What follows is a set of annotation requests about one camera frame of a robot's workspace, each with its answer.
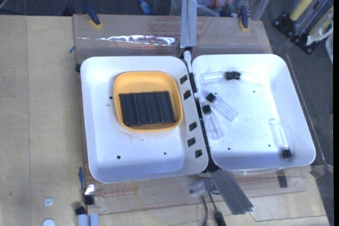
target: wooden table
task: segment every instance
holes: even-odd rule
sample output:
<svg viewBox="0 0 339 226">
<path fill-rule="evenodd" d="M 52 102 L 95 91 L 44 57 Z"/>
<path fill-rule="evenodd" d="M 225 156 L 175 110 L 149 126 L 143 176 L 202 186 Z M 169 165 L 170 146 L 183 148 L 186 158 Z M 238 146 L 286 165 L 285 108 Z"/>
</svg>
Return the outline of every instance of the wooden table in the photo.
<svg viewBox="0 0 339 226">
<path fill-rule="evenodd" d="M 261 22 L 253 24 L 264 33 Z M 84 150 L 74 38 L 71 17 L 0 16 L 1 226 L 47 218 L 77 225 Z M 229 215 L 217 202 L 227 225 L 329 225 L 310 167 L 300 171 L 303 191 L 251 197 L 252 215 Z M 203 217 L 203 205 L 193 204 L 100 215 L 100 226 L 193 226 Z"/>
</svg>

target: yellow tray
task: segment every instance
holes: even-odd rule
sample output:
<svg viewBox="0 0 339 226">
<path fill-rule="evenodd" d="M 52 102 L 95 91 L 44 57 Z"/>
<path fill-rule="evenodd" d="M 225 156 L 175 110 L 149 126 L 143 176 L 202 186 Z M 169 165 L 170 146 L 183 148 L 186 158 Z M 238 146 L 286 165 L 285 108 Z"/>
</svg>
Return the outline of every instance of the yellow tray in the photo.
<svg viewBox="0 0 339 226">
<path fill-rule="evenodd" d="M 179 89 L 175 80 L 164 72 L 131 71 L 123 73 L 115 79 L 113 89 L 115 111 L 117 113 L 118 121 L 124 128 L 130 131 L 143 133 L 166 131 L 177 127 L 183 120 L 183 109 Z M 169 92 L 176 122 L 134 126 L 126 126 L 123 123 L 119 94 L 163 91 Z"/>
</svg>

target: blue bottle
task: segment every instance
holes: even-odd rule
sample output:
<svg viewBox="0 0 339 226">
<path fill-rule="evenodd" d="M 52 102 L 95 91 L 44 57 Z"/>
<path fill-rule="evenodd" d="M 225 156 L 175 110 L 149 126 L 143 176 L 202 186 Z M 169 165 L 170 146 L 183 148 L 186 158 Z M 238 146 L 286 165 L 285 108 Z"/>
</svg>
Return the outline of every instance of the blue bottle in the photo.
<svg viewBox="0 0 339 226">
<path fill-rule="evenodd" d="M 145 0 L 138 0 L 140 3 L 140 7 L 142 9 L 142 12 L 145 15 L 153 15 L 152 11 L 150 10 L 149 5 L 147 4 L 147 2 Z"/>
</svg>

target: wooden surface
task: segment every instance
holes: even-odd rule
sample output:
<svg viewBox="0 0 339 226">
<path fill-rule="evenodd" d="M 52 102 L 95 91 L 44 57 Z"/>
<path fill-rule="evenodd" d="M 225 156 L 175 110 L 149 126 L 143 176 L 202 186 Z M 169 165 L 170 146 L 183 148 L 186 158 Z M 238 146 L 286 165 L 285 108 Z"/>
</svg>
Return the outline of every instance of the wooden surface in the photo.
<svg viewBox="0 0 339 226">
<path fill-rule="evenodd" d="M 77 225 L 83 142 L 73 33 L 71 17 L 0 16 L 1 226 L 41 225 L 46 218 Z M 227 225 L 329 225 L 309 167 L 303 170 L 305 189 L 251 197 L 252 214 L 229 215 L 217 202 Z M 44 206 L 46 197 L 52 206 Z M 200 203 L 100 215 L 100 226 L 193 226 L 203 216 Z"/>
</svg>

